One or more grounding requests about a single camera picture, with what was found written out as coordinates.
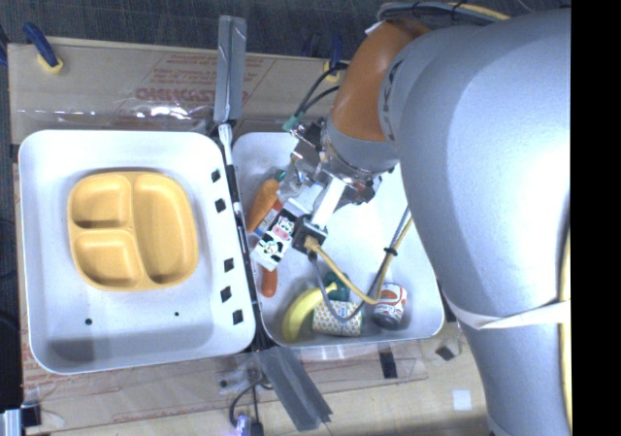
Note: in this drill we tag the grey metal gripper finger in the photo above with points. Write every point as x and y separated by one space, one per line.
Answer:
294 184

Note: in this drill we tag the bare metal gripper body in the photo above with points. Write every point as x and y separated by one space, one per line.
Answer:
335 172

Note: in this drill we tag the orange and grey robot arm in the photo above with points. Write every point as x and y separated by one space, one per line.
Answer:
485 157

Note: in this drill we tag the orange carrot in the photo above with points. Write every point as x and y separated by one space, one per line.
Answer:
262 203

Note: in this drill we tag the white cow print carton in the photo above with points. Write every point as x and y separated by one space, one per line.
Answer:
272 242

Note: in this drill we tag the white plastic tray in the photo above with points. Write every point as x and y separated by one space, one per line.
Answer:
136 332
359 249

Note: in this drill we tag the orange-red sausage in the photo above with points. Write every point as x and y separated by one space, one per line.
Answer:
269 282

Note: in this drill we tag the dark green toy vegetable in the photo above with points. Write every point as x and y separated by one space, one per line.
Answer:
339 279

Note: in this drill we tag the yellow banana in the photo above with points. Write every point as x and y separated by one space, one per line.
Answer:
301 310

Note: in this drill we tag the red and white can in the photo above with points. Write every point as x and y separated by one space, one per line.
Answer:
390 305

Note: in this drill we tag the yellow patterned packet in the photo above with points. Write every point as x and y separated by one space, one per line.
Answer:
339 322

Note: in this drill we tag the yellow divided plate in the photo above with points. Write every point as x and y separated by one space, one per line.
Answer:
145 220

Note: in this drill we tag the brown cardboard board red print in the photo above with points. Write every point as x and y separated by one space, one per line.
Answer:
121 79

